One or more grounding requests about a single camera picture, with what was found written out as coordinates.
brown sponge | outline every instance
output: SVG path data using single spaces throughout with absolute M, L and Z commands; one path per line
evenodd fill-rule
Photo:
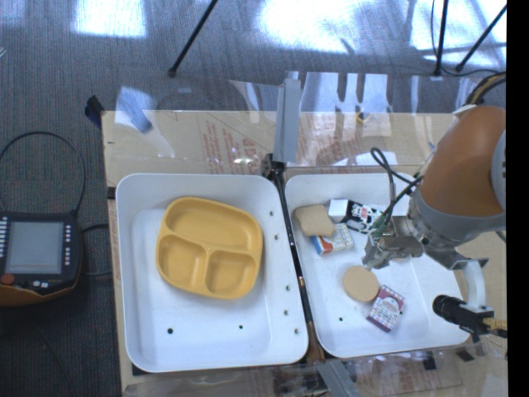
M 329 237 L 334 233 L 334 223 L 322 204 L 297 208 L 294 210 L 294 216 L 299 222 L 303 235 L 307 237 L 313 235 Z

round wooden disc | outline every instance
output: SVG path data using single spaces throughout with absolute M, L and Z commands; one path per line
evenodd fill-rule
M 352 299 L 368 302 L 377 296 L 379 280 L 373 272 L 363 266 L 352 266 L 344 274 L 344 288 Z

yellow divided plate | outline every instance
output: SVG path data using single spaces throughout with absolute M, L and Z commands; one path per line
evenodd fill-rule
M 239 299 L 253 288 L 263 232 L 248 212 L 199 197 L 180 197 L 165 209 L 156 266 L 169 284 L 217 299 Z

gray floor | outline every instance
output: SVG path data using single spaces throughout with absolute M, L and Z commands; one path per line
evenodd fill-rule
M 274 110 L 274 88 L 287 72 L 399 78 L 432 75 L 436 67 L 443 0 L 435 0 L 433 14 L 434 0 L 219 0 L 170 78 L 209 1 L 0 0 L 0 146 L 47 131 L 79 150 L 86 164 L 81 228 L 107 222 L 101 132 L 84 115 L 93 95 L 106 109 L 116 108 L 123 87 L 153 96 L 156 108 L 245 108 L 237 92 L 219 92 L 232 80 L 263 84 L 272 97 L 261 108 Z M 450 0 L 442 77 L 479 80 L 506 70 L 507 14 L 462 72 L 454 70 L 506 1 Z M 504 107 L 504 86 L 487 103 Z M 64 212 L 75 205 L 81 179 L 72 149 L 50 136 L 10 149 L 0 160 L 6 209 Z M 83 272 L 110 270 L 107 230 L 83 237 Z M 115 303 L 110 275 L 83 274 L 60 299 L 2 309 L 2 395 L 119 395 Z

tripod leg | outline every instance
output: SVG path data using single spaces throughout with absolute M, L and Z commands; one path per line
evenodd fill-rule
M 171 78 L 174 78 L 174 76 L 176 76 L 176 70 L 179 68 L 180 64 L 182 63 L 183 58 L 188 53 L 189 48 L 191 47 L 192 43 L 195 41 L 195 38 L 197 38 L 198 33 L 202 29 L 203 25 L 206 23 L 207 18 L 209 17 L 209 14 L 212 12 L 213 8 L 215 8 L 215 5 L 217 4 L 217 2 L 218 0 L 211 0 L 202 18 L 200 19 L 197 26 L 195 27 L 193 34 L 189 37 L 188 42 L 186 43 L 183 50 L 180 52 L 178 59 L 176 60 L 176 62 L 174 62 L 174 65 L 171 66 L 171 68 L 169 69 L 169 76 Z
M 498 21 L 500 20 L 500 18 L 503 16 L 503 14 L 507 11 L 507 4 L 505 6 L 503 6 L 503 9 L 499 12 L 499 14 L 494 18 L 494 20 L 490 23 L 490 25 L 488 26 L 488 28 L 484 31 L 484 33 L 481 35 L 481 37 L 475 42 L 475 44 L 472 46 L 472 48 L 470 49 L 470 51 L 467 53 L 467 55 L 465 56 L 465 58 L 461 61 L 461 63 L 459 63 L 456 67 L 455 67 L 455 70 L 457 70 L 458 72 L 461 72 L 463 70 L 463 68 L 465 67 L 465 63 L 470 59 L 470 57 L 472 57 L 472 55 L 474 54 L 474 52 L 478 49 L 478 47 L 481 45 L 481 43 L 483 42 L 483 40 L 487 37 L 487 35 L 489 34 L 489 32 L 491 32 L 491 30 L 494 28 L 494 26 L 498 23 Z
M 441 30 L 439 32 L 439 45 L 437 47 L 436 68 L 433 71 L 435 76 L 441 75 L 441 61 L 443 58 L 443 44 L 445 42 L 446 14 L 448 13 L 448 0 L 443 2 L 443 13 L 441 16 Z

